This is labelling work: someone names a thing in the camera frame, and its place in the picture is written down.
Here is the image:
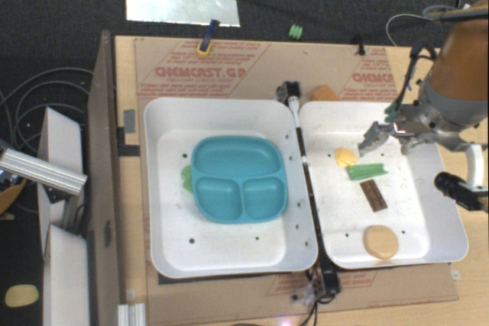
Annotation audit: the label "yellow toy food piece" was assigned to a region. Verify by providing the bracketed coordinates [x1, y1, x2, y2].
[334, 147, 358, 169]

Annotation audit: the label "green toy vegetable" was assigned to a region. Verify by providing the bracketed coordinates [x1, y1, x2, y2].
[180, 164, 196, 194]

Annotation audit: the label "orange toy cracker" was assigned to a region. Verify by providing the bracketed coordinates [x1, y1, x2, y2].
[309, 84, 341, 102]

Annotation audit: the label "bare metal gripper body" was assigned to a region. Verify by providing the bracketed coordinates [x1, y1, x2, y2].
[391, 102, 475, 153]

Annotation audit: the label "pale yellow oval toy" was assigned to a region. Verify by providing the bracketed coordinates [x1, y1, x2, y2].
[4, 284, 40, 308]

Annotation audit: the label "brown cardboard board red print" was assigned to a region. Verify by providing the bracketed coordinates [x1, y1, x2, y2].
[134, 37, 460, 318]

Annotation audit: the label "green toy bean pods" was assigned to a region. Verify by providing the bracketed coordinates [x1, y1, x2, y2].
[346, 163, 389, 181]

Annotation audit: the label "blue divided plate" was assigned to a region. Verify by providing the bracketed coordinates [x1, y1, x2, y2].
[189, 135, 290, 224]

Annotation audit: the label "brown chocolate bar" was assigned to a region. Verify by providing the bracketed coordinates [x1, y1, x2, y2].
[359, 180, 388, 212]

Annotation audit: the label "white plastic tray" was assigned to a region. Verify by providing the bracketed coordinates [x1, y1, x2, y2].
[143, 96, 320, 279]
[298, 99, 470, 271]

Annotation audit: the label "tan toy bread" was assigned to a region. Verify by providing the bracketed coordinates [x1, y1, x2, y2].
[362, 224, 400, 261]

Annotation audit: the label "thin black and white rod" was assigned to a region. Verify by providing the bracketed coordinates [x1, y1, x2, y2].
[288, 96, 334, 273]

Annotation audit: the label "black cylinder on white bracket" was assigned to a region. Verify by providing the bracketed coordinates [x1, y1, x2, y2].
[434, 143, 489, 213]

